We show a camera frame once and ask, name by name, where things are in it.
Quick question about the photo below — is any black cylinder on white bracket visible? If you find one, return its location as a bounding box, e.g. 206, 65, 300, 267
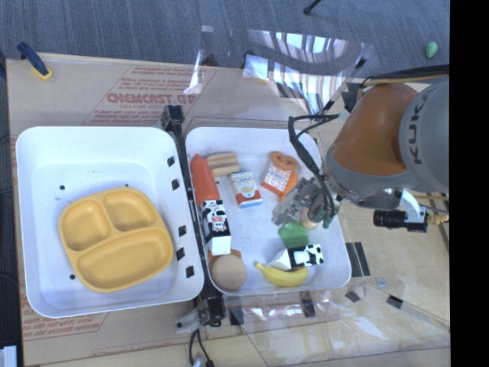
373, 189, 429, 234

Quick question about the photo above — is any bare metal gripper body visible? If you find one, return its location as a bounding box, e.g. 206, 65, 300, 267
280, 177, 338, 221

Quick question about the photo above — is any green leafy toy vegetable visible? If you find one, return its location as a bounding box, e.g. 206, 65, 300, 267
277, 221, 310, 249

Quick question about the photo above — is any short cow print carton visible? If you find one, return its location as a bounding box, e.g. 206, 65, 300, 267
267, 243, 325, 272

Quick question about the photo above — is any black block with thin wires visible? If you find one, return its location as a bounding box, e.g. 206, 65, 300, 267
160, 104, 186, 131
196, 294, 228, 327

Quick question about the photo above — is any tall cow print carton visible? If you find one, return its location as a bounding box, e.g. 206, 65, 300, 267
198, 199, 233, 257

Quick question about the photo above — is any yellow divided plate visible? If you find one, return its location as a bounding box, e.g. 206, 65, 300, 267
57, 187, 175, 294

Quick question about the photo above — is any white carton with orange print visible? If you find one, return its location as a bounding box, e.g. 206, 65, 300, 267
228, 170, 264, 209

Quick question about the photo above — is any orange pretzel packet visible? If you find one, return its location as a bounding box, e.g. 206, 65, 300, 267
260, 151, 300, 196

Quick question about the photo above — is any brown cardboard board red print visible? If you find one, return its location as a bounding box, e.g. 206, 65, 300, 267
5, 51, 451, 367

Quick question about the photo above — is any yellow banana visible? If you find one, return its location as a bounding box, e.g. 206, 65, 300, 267
254, 261, 310, 288

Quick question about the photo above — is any white plastic tray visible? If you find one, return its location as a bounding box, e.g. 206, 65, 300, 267
15, 125, 205, 319
184, 126, 353, 297

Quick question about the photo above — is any tan hot dog bun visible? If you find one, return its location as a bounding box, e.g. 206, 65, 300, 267
206, 151, 242, 178

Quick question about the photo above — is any round brown bread bun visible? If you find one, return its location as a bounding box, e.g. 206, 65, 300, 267
210, 253, 248, 292

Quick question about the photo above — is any orange-red ketchup bottle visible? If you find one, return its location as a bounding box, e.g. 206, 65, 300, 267
189, 153, 222, 208

